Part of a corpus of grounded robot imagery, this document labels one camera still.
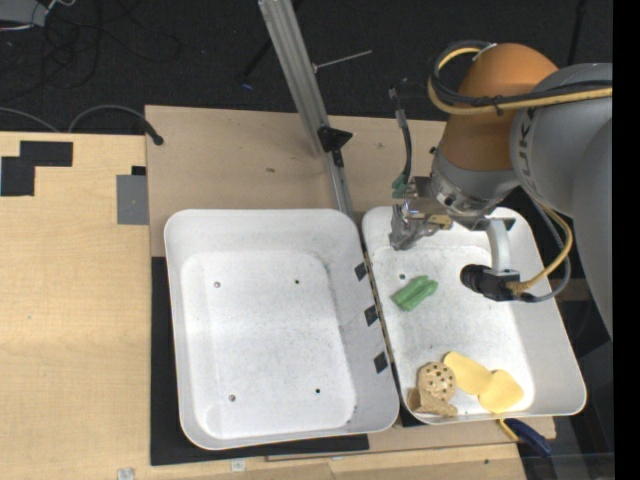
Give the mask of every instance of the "black floor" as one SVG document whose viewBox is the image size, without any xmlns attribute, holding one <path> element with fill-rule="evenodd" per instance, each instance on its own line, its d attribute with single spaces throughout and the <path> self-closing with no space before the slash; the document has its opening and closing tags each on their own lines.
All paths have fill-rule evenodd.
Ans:
<svg viewBox="0 0 640 480">
<path fill-rule="evenodd" d="M 302 0 L 297 17 L 316 64 L 372 50 L 319 70 L 334 115 L 393 117 L 389 86 L 404 78 L 423 84 L 430 61 L 452 41 L 520 42 L 558 67 L 613 61 L 613 0 Z M 147 104 L 295 112 L 275 53 L 252 65 L 268 40 L 257 0 L 76 0 L 57 4 L 44 27 L 10 30 L 18 25 L 0 22 L 0 130 L 46 129 L 8 110 L 60 131 L 100 105 L 139 113 Z M 406 112 L 447 117 L 426 99 Z M 103 109 L 73 131 L 139 133 L 138 126 L 127 112 Z M 521 191 L 506 206 L 535 214 Z M 538 229 L 536 238 L 549 242 Z M 553 247 L 542 252 L 545 262 L 555 254 Z M 581 277 L 575 254 L 572 261 L 573 276 Z M 613 345 L 593 304 L 561 311 L 590 397 L 583 413 L 559 425 L 558 450 L 577 446 L 584 456 L 611 457 Z M 530 467 L 531 478 L 553 478 L 549 471 L 568 478 L 548 465 Z"/>
</svg>

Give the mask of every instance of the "white tray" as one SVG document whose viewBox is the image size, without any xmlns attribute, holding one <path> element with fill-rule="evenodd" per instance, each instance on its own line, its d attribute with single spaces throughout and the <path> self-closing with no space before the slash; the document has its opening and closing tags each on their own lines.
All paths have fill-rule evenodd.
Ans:
<svg viewBox="0 0 640 480">
<path fill-rule="evenodd" d="M 391 215 L 391 207 L 374 208 L 364 216 L 362 228 L 405 405 L 418 369 L 441 361 L 449 351 L 489 370 L 508 371 L 524 390 L 524 398 L 500 415 L 489 413 L 477 396 L 460 390 L 450 401 L 458 407 L 458 416 L 412 414 L 424 423 L 456 423 L 579 412 L 586 389 L 555 299 L 537 304 L 495 302 L 471 291 L 460 282 L 460 270 L 470 263 L 491 265 L 486 233 L 455 224 L 422 238 L 410 250 L 395 251 L 388 237 Z M 508 233 L 512 268 L 523 280 L 540 272 L 542 261 L 526 220 L 506 208 L 496 209 L 492 217 L 515 219 Z M 391 296 L 418 275 L 428 275 L 439 287 L 413 311 L 402 311 Z M 530 292 L 543 295 L 550 290 L 544 279 Z"/>
<path fill-rule="evenodd" d="M 185 210 L 167 222 L 165 245 L 180 421 L 193 443 L 227 449 L 393 424 L 397 390 L 381 369 L 380 320 L 365 316 L 373 294 L 345 215 Z"/>
</svg>

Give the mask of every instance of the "green object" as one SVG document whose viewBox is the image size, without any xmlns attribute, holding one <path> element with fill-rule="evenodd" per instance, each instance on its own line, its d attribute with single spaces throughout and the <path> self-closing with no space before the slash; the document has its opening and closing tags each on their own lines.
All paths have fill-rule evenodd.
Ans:
<svg viewBox="0 0 640 480">
<path fill-rule="evenodd" d="M 438 288 L 438 282 L 429 279 L 429 276 L 414 277 L 407 286 L 398 290 L 391 296 L 403 311 L 411 311 L 424 299 L 433 295 Z"/>
<path fill-rule="evenodd" d="M 400 176 L 398 176 L 391 184 L 391 188 L 393 189 L 391 197 L 394 199 L 404 198 L 404 192 L 407 190 L 407 179 L 405 178 L 404 173 L 400 173 Z"/>
</svg>

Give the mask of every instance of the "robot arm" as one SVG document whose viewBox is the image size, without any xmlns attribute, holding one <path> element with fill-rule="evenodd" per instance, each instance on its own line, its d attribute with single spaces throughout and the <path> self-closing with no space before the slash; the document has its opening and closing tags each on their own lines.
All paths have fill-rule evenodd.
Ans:
<svg viewBox="0 0 640 480">
<path fill-rule="evenodd" d="M 474 62 L 458 92 L 452 91 L 440 70 L 467 53 L 475 54 Z M 572 246 L 571 228 L 558 213 L 566 215 L 574 220 L 587 282 L 613 336 L 611 87 L 611 64 L 558 69 L 539 52 L 512 43 L 466 41 L 448 47 L 435 62 L 428 94 L 450 117 L 431 175 L 404 180 L 391 245 L 408 249 L 452 222 L 487 231 L 496 264 L 468 266 L 463 283 L 496 300 L 526 300 L 525 290 L 562 263 Z M 505 263 L 508 256 L 500 249 L 508 243 L 496 239 L 501 228 L 490 218 L 517 186 L 566 237 L 558 259 L 527 282 L 514 278 Z"/>
</svg>

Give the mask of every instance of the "black bracket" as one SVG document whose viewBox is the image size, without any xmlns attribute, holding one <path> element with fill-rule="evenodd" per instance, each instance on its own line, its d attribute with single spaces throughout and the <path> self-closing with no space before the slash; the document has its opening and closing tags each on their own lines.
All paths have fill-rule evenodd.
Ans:
<svg viewBox="0 0 640 480">
<path fill-rule="evenodd" d="M 320 139 L 320 144 L 322 144 L 322 149 L 324 149 L 325 153 L 331 152 L 333 155 L 333 163 L 337 167 L 344 167 L 344 160 L 342 159 L 340 149 L 349 142 L 351 137 L 353 137 L 353 133 L 336 130 L 330 126 L 323 125 L 318 128 L 318 138 Z"/>
</svg>

